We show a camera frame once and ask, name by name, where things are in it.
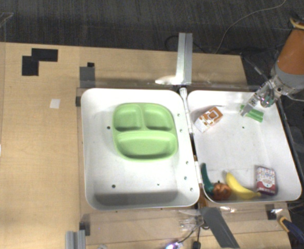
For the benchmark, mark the green divided plate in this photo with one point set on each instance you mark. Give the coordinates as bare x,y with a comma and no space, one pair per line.
144,141

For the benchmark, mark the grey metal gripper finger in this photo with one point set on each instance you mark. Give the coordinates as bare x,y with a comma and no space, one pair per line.
250,106

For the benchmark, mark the red and white carton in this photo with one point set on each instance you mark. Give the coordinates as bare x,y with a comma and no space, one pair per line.
266,181

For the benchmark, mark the thin black and white rod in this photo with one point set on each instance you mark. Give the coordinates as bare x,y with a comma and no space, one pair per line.
187,110

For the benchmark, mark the dark green toy cucumber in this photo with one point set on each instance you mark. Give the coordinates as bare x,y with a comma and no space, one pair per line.
206,179

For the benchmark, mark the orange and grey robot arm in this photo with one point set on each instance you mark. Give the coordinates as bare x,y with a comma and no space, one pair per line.
296,53

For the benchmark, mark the yellow banana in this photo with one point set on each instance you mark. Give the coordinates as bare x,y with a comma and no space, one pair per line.
236,187

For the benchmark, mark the white plastic tray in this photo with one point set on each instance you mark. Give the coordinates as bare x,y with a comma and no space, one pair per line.
242,152
139,180

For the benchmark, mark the brown toy pastry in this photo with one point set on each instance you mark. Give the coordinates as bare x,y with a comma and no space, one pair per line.
221,191

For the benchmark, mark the orange and white carton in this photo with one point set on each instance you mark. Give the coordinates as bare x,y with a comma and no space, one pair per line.
209,119

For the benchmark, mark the green ribbed block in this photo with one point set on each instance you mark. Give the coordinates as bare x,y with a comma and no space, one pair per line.
257,114

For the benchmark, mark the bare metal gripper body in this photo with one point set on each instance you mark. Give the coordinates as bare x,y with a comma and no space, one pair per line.
269,92

